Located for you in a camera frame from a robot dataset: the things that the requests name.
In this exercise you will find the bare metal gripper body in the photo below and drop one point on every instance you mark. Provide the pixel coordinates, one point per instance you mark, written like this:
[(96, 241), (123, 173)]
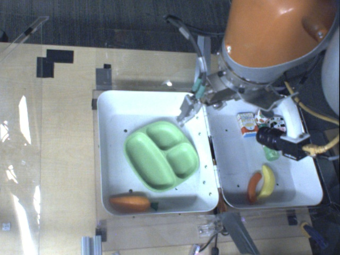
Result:
[(225, 89)]

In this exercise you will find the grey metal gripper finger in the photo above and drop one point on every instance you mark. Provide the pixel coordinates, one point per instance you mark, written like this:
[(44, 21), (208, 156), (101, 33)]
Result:
[(186, 108), (198, 109)]

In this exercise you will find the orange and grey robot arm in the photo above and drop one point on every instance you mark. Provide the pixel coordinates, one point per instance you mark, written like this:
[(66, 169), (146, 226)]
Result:
[(268, 23)]

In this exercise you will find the white orange blue carton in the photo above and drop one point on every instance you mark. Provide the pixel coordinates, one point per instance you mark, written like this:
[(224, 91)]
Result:
[(247, 125)]

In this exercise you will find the white packet with coloured print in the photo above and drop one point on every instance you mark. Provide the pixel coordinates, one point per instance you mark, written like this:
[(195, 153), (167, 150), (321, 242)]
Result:
[(261, 119)]

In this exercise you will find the green divided plate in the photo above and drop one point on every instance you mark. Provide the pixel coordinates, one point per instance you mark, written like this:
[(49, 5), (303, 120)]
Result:
[(159, 155)]

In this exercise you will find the white plastic tray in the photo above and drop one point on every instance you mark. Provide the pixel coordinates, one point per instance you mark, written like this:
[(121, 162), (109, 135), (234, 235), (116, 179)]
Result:
[(117, 142), (233, 155)]

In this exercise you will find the black and white cow-print carton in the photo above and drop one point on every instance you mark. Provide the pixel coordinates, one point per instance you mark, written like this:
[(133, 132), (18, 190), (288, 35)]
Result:
[(277, 123)]

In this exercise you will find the green plastic bottle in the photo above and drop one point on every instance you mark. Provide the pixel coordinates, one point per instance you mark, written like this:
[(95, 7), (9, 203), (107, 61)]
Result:
[(271, 155)]

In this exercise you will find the orange sausage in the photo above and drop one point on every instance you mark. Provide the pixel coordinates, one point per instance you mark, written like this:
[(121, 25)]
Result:
[(253, 186)]

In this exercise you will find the yellow banana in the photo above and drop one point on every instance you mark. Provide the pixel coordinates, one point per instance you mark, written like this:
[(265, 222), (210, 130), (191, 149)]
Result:
[(268, 182)]

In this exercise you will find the orange carrot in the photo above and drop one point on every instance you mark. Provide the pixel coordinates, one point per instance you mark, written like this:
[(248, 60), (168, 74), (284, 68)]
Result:
[(130, 203)]

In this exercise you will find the black cylinder on white bracket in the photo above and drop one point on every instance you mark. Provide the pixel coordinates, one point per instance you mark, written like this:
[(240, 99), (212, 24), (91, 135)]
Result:
[(290, 145)]

